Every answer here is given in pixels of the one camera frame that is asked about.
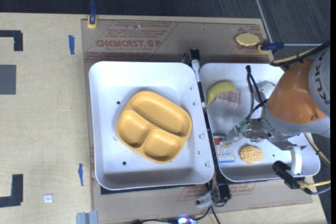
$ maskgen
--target blue tape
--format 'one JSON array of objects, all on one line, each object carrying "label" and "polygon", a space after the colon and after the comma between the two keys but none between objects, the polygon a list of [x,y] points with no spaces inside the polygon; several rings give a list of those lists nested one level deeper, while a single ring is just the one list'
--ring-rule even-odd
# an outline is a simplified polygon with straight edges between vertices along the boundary
[{"label": "blue tape", "polygon": [[75,54],[75,37],[72,35],[69,35],[69,48],[71,55]]},{"label": "blue tape", "polygon": [[79,167],[78,167],[78,175],[80,179],[80,185],[84,186],[83,184],[83,165],[81,163],[79,164]]}]

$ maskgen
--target sticker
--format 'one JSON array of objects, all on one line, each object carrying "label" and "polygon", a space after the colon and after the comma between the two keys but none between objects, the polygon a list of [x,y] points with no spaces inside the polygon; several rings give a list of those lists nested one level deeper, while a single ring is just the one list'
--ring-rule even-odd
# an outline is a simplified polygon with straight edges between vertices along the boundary
[{"label": "sticker", "polygon": [[239,106],[240,90],[234,90],[231,92],[222,92],[219,95],[217,95],[215,101],[233,106]]},{"label": "sticker", "polygon": [[216,152],[219,163],[232,163],[236,160],[233,149],[222,141],[216,143]]},{"label": "sticker", "polygon": [[113,21],[84,52],[84,61],[148,61],[176,26],[174,22]]},{"label": "sticker", "polygon": [[256,183],[231,184],[230,191],[233,196],[251,194],[256,186]]},{"label": "sticker", "polygon": [[54,196],[52,194],[44,194],[44,202],[53,202]]},{"label": "sticker", "polygon": [[190,201],[206,193],[204,185],[195,185],[182,188],[182,192],[177,201]]}]

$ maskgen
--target wire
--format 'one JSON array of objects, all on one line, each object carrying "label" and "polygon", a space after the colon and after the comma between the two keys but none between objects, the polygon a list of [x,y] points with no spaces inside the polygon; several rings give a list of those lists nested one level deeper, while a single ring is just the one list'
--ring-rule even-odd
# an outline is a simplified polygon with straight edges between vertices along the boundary
[{"label": "wire", "polygon": [[[322,160],[328,165],[328,167],[331,168],[331,162],[328,160],[328,158],[320,151],[320,149],[316,146],[316,144],[313,142],[313,140],[309,138],[307,133],[303,133],[303,134],[306,137],[306,139],[308,140],[309,144],[316,151],[316,154],[318,154],[322,158]],[[331,186],[329,186],[329,187],[327,187],[323,190],[317,191],[317,192],[312,192],[309,189],[309,187],[319,187],[319,186],[331,184],[331,180],[317,182],[317,183],[307,183],[303,180],[299,180],[299,181],[297,181],[297,183],[299,184],[300,188],[303,188],[303,191],[305,193],[308,193],[310,195],[318,195],[318,194],[322,194],[322,193],[325,193],[325,192],[331,190]]]},{"label": "wire", "polygon": [[331,180],[317,182],[317,183],[307,183],[303,180],[299,180],[299,181],[297,181],[297,183],[301,188],[309,188],[309,187],[320,187],[320,186],[324,186],[324,185],[327,185],[327,184],[331,184]]},{"label": "wire", "polygon": [[291,57],[284,58],[284,59],[273,60],[270,63],[270,65],[274,66],[274,67],[288,66],[288,65],[290,65],[292,63],[295,63],[297,61],[302,61],[304,58],[306,58],[308,56],[311,56],[311,55],[314,55],[314,54],[322,51],[323,49],[327,48],[329,45],[330,45],[330,40],[328,40],[327,42],[319,45],[316,48],[306,50],[306,51],[304,51],[304,52],[302,52],[300,54],[293,55]]},{"label": "wire", "polygon": [[247,122],[249,122],[249,120],[251,119],[252,111],[253,111],[254,97],[253,97],[253,87],[252,87],[252,83],[250,80],[251,66],[246,66],[246,70],[247,70],[246,80],[247,80],[247,84],[248,84],[248,87],[250,89],[250,94],[251,94],[251,108],[250,108],[250,113],[247,115],[245,119],[247,120]]},{"label": "wire", "polygon": [[218,205],[218,204],[213,204],[213,206],[215,206],[215,207],[223,207],[223,206],[225,206],[226,205],[226,203],[227,203],[227,201],[225,201],[224,203],[222,203],[221,205]]},{"label": "wire", "polygon": [[259,3],[259,0],[256,0],[256,2],[257,2],[257,6],[259,8],[259,12],[260,12],[260,15],[261,15],[262,22],[264,23],[264,27],[265,27],[265,30],[266,30],[267,37],[268,37],[269,41],[271,43],[273,43],[273,40],[272,40],[271,34],[269,33],[268,26],[266,24],[266,20],[265,20],[264,14],[262,12],[263,10],[261,9],[261,5]]},{"label": "wire", "polygon": [[221,224],[220,221],[219,221],[219,219],[217,218],[217,215],[216,215],[216,213],[215,213],[214,208],[213,208],[212,206],[210,206],[210,208],[211,208],[211,210],[212,210],[212,213],[214,214],[215,219],[217,220],[217,223],[218,223],[218,224]]},{"label": "wire", "polygon": [[157,221],[157,222],[164,222],[164,223],[173,223],[171,220],[160,220],[160,219],[146,219],[146,220],[142,220],[140,223],[145,223],[145,222],[149,222],[149,221]]},{"label": "wire", "polygon": [[205,218],[206,215],[209,213],[209,211],[210,211],[210,207],[208,207],[208,210],[205,212],[204,215],[202,215],[202,216],[200,216],[198,218],[194,218],[193,220],[198,221],[198,220],[201,220],[201,219]]},{"label": "wire", "polygon": [[253,108],[252,113],[254,113],[258,108],[261,108],[262,106],[264,106],[266,104],[267,100],[268,99],[263,100],[263,102],[258,104],[255,108]]},{"label": "wire", "polygon": [[303,191],[305,193],[308,193],[309,195],[319,195],[319,194],[322,194],[322,193],[326,193],[327,191],[330,191],[331,190],[331,186],[329,186],[328,188],[325,188],[323,190],[320,190],[320,191],[317,191],[317,192],[312,192],[309,188],[305,188]]},{"label": "wire", "polygon": [[211,179],[208,183],[205,184],[206,190],[212,190],[213,179]]},{"label": "wire", "polygon": [[324,162],[329,166],[331,167],[331,163],[330,161],[328,160],[328,158],[320,151],[320,149],[316,146],[316,144],[313,142],[312,139],[309,138],[308,134],[307,133],[303,133],[304,136],[306,137],[306,139],[308,140],[309,144],[314,148],[316,154],[318,154],[323,160]]},{"label": "wire", "polygon": [[257,86],[257,83],[256,81],[254,80],[252,74],[250,73],[250,78],[252,79],[252,82],[253,82],[253,86],[254,88],[256,89],[256,92],[257,92],[257,95],[258,95],[258,99],[259,99],[259,102],[262,103],[263,100],[261,99],[261,95],[260,95],[260,92],[259,92],[259,89],[258,89],[258,86]]}]

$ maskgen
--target white tray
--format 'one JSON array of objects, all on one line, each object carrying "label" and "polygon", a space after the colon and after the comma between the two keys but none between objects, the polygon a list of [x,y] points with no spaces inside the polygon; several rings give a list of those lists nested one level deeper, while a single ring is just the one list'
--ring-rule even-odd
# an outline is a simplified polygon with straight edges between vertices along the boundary
[{"label": "white tray", "polygon": [[[205,97],[207,90],[219,81],[230,81],[240,90],[240,105],[237,107],[216,101],[209,105],[207,111],[213,134],[229,132],[249,113],[250,92],[246,80],[246,66],[246,63],[207,63],[201,67],[200,80]],[[276,84],[283,74],[280,68],[265,63],[250,64],[250,66],[257,83],[270,81]],[[261,109],[257,110],[252,118],[258,118],[260,112]],[[317,174],[320,169],[320,160],[305,136],[300,134],[290,138],[289,141],[299,146],[307,146],[302,150],[302,173],[306,176]],[[247,144],[262,149],[264,159],[261,162],[246,164],[240,159],[239,149]],[[231,157],[235,157],[235,160],[233,162],[220,162],[219,167],[222,174],[233,182],[277,179],[279,177],[272,168],[272,164],[277,160],[291,166],[290,151],[282,151],[267,140],[256,143],[243,137],[240,141],[233,142],[229,149],[232,150],[230,154]]]},{"label": "white tray", "polygon": [[[109,190],[203,184],[214,164],[194,71],[183,63],[98,62],[89,71],[94,163],[99,184]],[[192,131],[172,162],[158,164],[123,145],[119,115],[139,91],[154,91],[185,109]]]}]

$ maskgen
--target yellow object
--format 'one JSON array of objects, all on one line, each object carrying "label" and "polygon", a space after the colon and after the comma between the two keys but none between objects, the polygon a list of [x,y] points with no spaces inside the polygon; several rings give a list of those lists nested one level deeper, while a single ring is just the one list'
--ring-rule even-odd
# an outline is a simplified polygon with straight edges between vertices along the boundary
[{"label": "yellow object", "polygon": [[192,128],[189,114],[167,98],[151,92],[135,94],[117,121],[120,141],[156,163],[173,160]]},{"label": "yellow object", "polygon": [[242,46],[253,46],[257,44],[260,41],[260,39],[257,35],[254,34],[242,33],[236,37],[236,41],[238,42],[239,45]]},{"label": "yellow object", "polygon": [[291,60],[295,60],[301,56],[304,56],[306,54],[308,54],[309,52],[313,51],[313,49],[309,49],[309,50],[306,50],[300,54],[297,54],[297,55],[293,55],[293,56],[290,56],[290,57],[287,57],[287,58],[283,58],[283,59],[278,59],[278,60],[273,60],[272,63],[282,63],[282,62],[287,62],[287,61],[291,61]]},{"label": "yellow object", "polygon": [[324,185],[331,184],[331,180],[322,181],[322,182],[318,182],[318,183],[307,183],[303,180],[298,180],[297,183],[300,186],[300,188],[310,188],[310,187],[319,187],[319,186],[324,186]]},{"label": "yellow object", "polygon": [[90,23],[90,15],[88,17],[88,27],[89,28],[95,28],[97,26],[97,17],[95,18],[94,24]]},{"label": "yellow object", "polygon": [[240,158],[248,164],[262,161],[264,157],[262,154],[261,148],[254,146],[245,146],[239,153]]},{"label": "yellow object", "polygon": [[210,103],[221,93],[223,92],[231,92],[236,90],[236,86],[234,86],[231,82],[222,81],[214,86],[212,86],[208,92],[206,97],[206,106],[209,106]]},{"label": "yellow object", "polygon": [[331,162],[328,160],[328,158],[320,151],[320,149],[316,146],[316,144],[313,142],[312,139],[309,138],[307,133],[303,133],[306,139],[308,140],[309,144],[314,148],[316,151],[316,154],[318,154],[321,158],[324,159],[324,161],[331,167]]}]

